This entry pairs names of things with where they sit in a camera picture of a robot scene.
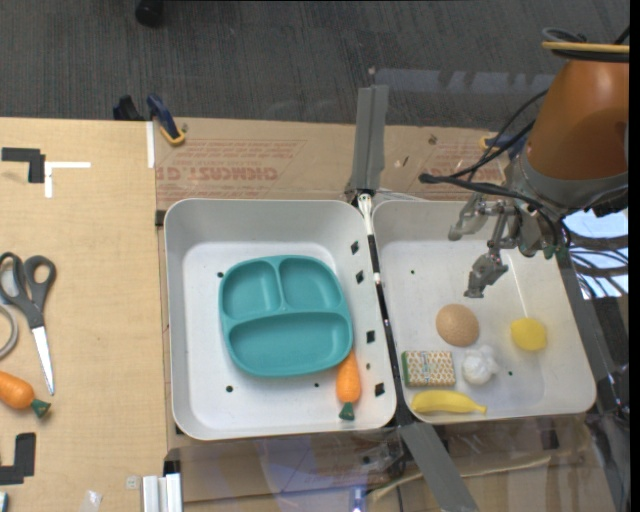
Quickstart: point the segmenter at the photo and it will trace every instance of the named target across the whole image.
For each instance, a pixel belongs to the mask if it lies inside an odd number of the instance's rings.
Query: teal plate
[[[231,359],[251,375],[319,372],[351,350],[353,327],[340,283],[316,258],[238,263],[222,278],[218,302]]]

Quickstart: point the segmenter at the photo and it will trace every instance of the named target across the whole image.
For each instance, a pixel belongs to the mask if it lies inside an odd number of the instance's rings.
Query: toy carrot
[[[338,399],[344,403],[339,414],[341,419],[355,419],[353,403],[360,398],[360,392],[358,362],[356,361],[356,353],[351,349],[349,355],[338,366],[338,377],[336,378],[336,394]]]
[[[14,409],[31,406],[38,418],[42,418],[51,407],[50,403],[36,398],[31,384],[3,371],[0,371],[0,400]]]

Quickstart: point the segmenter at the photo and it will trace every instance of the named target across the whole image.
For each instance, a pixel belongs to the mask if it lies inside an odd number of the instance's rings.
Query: yellow banana
[[[418,393],[411,401],[411,408],[420,414],[435,411],[459,413],[480,411],[482,414],[487,412],[486,405],[474,402],[460,391],[447,389],[430,389]]]

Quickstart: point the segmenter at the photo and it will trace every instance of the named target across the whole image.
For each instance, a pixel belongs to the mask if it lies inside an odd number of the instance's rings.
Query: dark floor
[[[497,129],[562,65],[542,28],[612,42],[630,19],[629,0],[166,1],[151,29],[136,5],[2,0],[0,116],[109,119],[155,92],[176,116],[352,123],[387,83],[388,124]]]

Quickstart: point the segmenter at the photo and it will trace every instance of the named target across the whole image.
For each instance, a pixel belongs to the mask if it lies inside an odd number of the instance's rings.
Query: brown ball
[[[448,304],[441,308],[436,316],[436,329],[444,341],[456,347],[468,347],[480,334],[476,315],[462,304]]]

